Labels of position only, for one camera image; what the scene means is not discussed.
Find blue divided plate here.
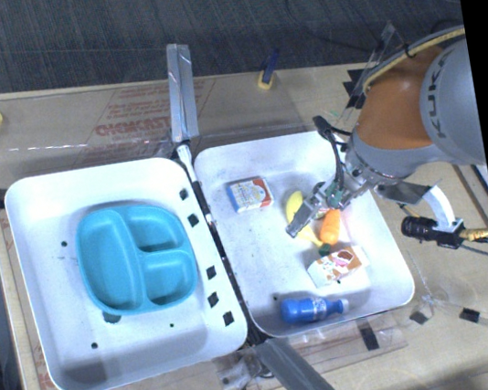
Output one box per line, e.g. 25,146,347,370
69,194,206,324

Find yellow banana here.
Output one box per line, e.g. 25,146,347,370
281,185,327,250

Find orange carrot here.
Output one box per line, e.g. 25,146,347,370
311,206,349,258

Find white and orange carton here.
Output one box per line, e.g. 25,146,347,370
303,242,375,291

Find white plastic tray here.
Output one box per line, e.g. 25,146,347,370
189,116,421,349
0,144,256,390

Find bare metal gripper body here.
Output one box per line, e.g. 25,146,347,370
309,153,381,216

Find white carton, red blue print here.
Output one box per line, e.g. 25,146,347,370
224,173,277,216

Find brown cardboard board, red print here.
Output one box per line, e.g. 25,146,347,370
0,42,419,390

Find blue bottle with white cap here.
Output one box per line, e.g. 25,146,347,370
278,288,354,329

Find black cylinder on white bracket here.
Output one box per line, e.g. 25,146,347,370
375,171,470,261

